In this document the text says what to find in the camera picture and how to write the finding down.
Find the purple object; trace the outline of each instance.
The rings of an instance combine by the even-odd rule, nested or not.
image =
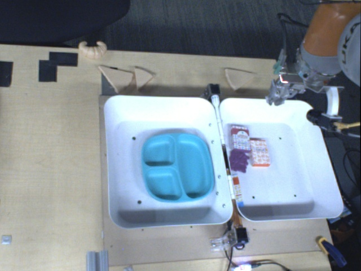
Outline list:
[[[247,160],[249,157],[244,153],[244,151],[239,149],[233,149],[230,155],[230,166],[233,171],[246,172],[248,165]]]

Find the wooden surface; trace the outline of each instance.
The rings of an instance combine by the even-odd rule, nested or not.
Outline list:
[[[10,245],[0,245],[1,270],[85,270],[86,252],[104,248],[98,65],[126,71],[138,66],[155,74],[141,92],[133,86],[127,94],[199,96],[208,83],[219,83],[226,95],[264,96],[274,63],[109,51],[99,61],[79,57],[77,67],[58,67],[57,82],[38,82],[39,60],[49,59],[49,51],[77,52],[0,45],[0,61],[14,62],[11,86],[0,88],[0,235],[12,235]],[[233,93],[224,68],[256,72],[254,83]],[[266,259],[284,260],[294,270],[330,270],[327,257],[316,251],[314,242],[315,234],[329,238],[325,220],[272,222],[257,228],[251,222],[244,224],[255,230],[246,252],[237,256],[271,253]],[[215,235],[221,228],[216,228]],[[187,238],[200,238],[199,243],[205,244],[209,236],[201,227],[167,231],[176,232],[185,243]],[[174,252],[190,253],[181,246],[165,250],[160,233],[149,235],[156,245],[133,250],[134,256],[168,252],[162,260],[166,261],[175,259]],[[126,236],[131,246],[139,243],[133,234]],[[223,256],[208,255],[198,259]],[[225,270],[225,266],[224,259],[211,259],[136,265],[134,270]]]

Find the triangular wooden block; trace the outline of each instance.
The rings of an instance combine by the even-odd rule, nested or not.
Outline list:
[[[224,72],[226,73],[227,81],[233,90],[240,89],[247,82],[254,79],[255,76],[255,73],[231,68],[226,68]]]
[[[99,66],[99,70],[113,86],[116,93],[120,93],[127,88],[133,80],[133,73],[120,69],[113,69],[106,66]]]
[[[134,73],[135,73],[135,82],[137,83],[137,89],[141,89],[153,78],[153,73],[148,72],[143,68],[135,67]]]

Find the blue plate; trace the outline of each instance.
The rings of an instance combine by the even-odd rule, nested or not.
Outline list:
[[[160,201],[201,199],[214,186],[208,147],[193,134],[173,133],[151,137],[143,145],[142,168],[148,192]]]

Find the blue handle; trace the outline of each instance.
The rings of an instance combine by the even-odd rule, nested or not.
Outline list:
[[[335,259],[338,267],[344,267],[347,264],[343,255],[334,245],[328,243],[327,241],[323,241],[322,245],[325,247],[330,256]]]

